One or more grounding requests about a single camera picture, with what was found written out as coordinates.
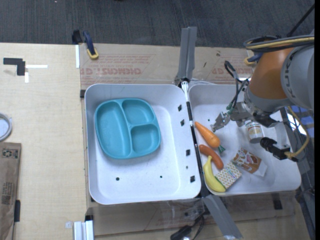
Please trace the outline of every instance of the brown snack package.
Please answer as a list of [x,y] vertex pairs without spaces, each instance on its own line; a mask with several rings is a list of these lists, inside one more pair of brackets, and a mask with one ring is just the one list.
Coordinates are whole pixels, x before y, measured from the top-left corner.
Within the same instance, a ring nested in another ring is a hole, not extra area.
[[232,162],[247,172],[259,176],[264,176],[267,170],[267,165],[260,157],[250,153],[244,148],[238,150]]
[[0,142],[0,240],[12,240],[21,144]]

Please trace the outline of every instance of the white plastic tray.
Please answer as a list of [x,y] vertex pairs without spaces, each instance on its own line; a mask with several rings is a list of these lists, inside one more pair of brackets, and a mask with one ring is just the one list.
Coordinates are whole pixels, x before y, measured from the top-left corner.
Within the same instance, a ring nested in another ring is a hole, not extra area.
[[[226,112],[226,107],[233,99],[236,93],[235,85],[205,85],[197,84],[189,89],[189,99],[192,109],[193,121],[198,121],[204,126],[211,128],[210,125],[215,123],[215,120],[220,112]],[[243,92],[240,93],[238,101],[243,100]],[[272,115],[272,118],[278,121],[283,121],[280,112]],[[265,137],[277,140],[277,134],[274,127],[262,127]],[[199,134],[197,129],[196,139],[198,145],[206,144],[206,141]],[[296,190],[301,184],[301,174],[296,162],[289,159],[278,160],[270,152],[263,149],[259,143],[249,143],[246,127],[238,127],[236,122],[230,121],[224,128],[215,132],[220,138],[221,145],[226,149],[222,155],[222,161],[226,165],[233,159],[239,148],[244,148],[249,152],[260,157],[267,165],[267,170],[264,177],[252,175],[247,171],[239,169],[242,176],[230,187],[226,192],[219,193],[211,190],[215,195],[232,196],[244,194],[257,194],[280,191]],[[289,143],[287,133],[283,129],[283,135],[286,136]],[[201,154],[201,162],[204,165],[207,157]],[[217,173],[218,169],[213,163],[213,173]]]
[[[130,159],[114,159],[103,153],[95,131],[95,110],[102,102],[123,98],[143,99],[153,108],[161,133],[155,152]],[[96,202],[183,200],[199,194],[198,163],[180,88],[171,84],[94,84],[86,90],[84,100],[89,192]]]

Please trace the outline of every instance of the wooden table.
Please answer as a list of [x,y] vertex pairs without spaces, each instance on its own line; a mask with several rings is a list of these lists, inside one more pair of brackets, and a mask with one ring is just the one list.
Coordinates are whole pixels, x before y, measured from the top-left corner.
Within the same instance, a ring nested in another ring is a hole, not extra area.
[[[160,53],[165,47],[158,48]],[[15,240],[71,240],[72,222],[87,210],[81,78],[75,45],[0,43],[3,58],[21,58],[29,79],[16,66],[0,64],[0,111],[12,118],[6,142],[21,143]],[[298,203],[295,215],[237,222],[245,239],[308,239]],[[109,235],[98,239],[169,239],[176,229]],[[198,239],[225,239],[206,226]]]

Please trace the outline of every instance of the yellow cable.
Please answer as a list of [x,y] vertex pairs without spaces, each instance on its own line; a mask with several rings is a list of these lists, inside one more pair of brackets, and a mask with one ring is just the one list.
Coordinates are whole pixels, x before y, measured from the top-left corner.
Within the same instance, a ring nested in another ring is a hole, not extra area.
[[287,152],[284,152],[284,154],[289,158],[293,158],[293,157],[296,157],[297,155],[299,155],[307,146],[309,140],[310,140],[310,136],[309,136],[309,133],[306,129],[306,127],[301,123],[300,119],[298,118],[298,116],[296,115],[295,112],[293,112],[293,110],[291,109],[290,106],[288,106],[288,110],[290,111],[290,113],[293,115],[293,117],[299,122],[299,124],[301,125],[301,127],[303,128],[303,130],[305,131],[305,134],[306,134],[306,140],[305,142],[303,143],[303,145],[296,151],[296,152],[290,152],[290,151],[287,151]]
[[298,39],[292,39],[292,40],[284,40],[284,41],[275,41],[270,43],[263,43],[258,45],[248,45],[247,49],[258,49],[258,48],[267,48],[271,46],[278,46],[278,45],[286,45],[286,44],[293,44],[293,43],[301,43],[301,42],[309,42],[314,41],[314,37],[305,37],[305,38],[298,38]]

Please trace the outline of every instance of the white ring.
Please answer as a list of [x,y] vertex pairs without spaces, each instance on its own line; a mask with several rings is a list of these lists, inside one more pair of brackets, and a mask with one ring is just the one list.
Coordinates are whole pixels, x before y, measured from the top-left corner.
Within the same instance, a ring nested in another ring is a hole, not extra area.
[[12,123],[10,121],[10,118],[7,117],[5,114],[2,114],[1,112],[0,112],[0,118],[3,118],[8,124],[8,129],[6,130],[5,134],[0,136],[0,142],[2,142],[10,135],[12,131]]

